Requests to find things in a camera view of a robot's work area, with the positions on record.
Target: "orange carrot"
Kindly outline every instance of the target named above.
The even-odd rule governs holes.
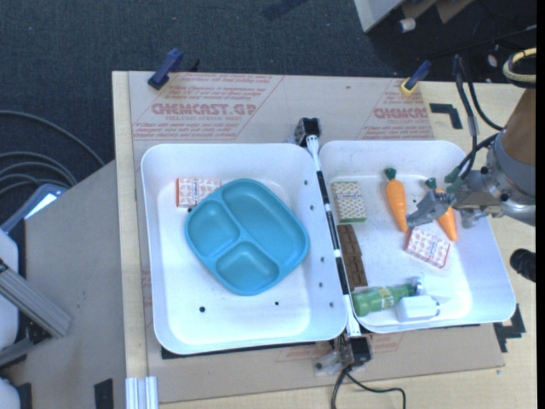
[[[388,178],[386,185],[386,196],[390,209],[392,209],[393,216],[398,222],[399,228],[402,232],[406,232],[407,220],[405,214],[407,213],[407,202],[405,199],[405,188],[401,181],[395,178],[396,170],[393,168],[386,168],[384,174]]]
[[[437,188],[437,182],[434,177],[430,177],[426,180],[426,185],[430,189],[433,189],[436,193],[444,193],[442,189]],[[456,220],[454,218],[454,210],[449,206],[449,209],[440,216],[437,221],[445,231],[446,235],[451,241],[458,240],[458,232],[456,231]]]

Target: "blue plate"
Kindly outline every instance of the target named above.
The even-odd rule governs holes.
[[[186,240],[229,290],[253,296],[275,286],[308,253],[308,235],[291,210],[251,179],[230,181],[186,218]]]

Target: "green patterned box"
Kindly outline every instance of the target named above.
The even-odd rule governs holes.
[[[356,181],[331,183],[333,201],[339,222],[364,222],[367,219],[361,189]]]

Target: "plastic bottle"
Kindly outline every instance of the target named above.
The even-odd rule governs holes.
[[[395,286],[378,286],[352,294],[354,311],[358,317],[395,306],[402,297],[414,296],[416,287],[410,283]]]

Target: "black floor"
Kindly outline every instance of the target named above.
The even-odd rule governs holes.
[[[154,71],[172,48],[200,72],[407,77],[422,60],[536,24],[537,0],[476,0],[447,24],[435,9],[412,32],[400,9],[367,34],[353,0],[0,0],[0,110],[45,118],[108,162],[114,157],[112,71]],[[464,51],[468,61],[493,43]],[[536,46],[536,30],[496,42],[501,59]],[[429,80],[451,81],[451,57]],[[472,66],[475,80],[505,83]],[[48,155],[80,181],[100,168],[78,144],[29,118],[0,114],[0,156]],[[0,225],[32,192],[0,157]],[[38,171],[33,174],[51,176]]]

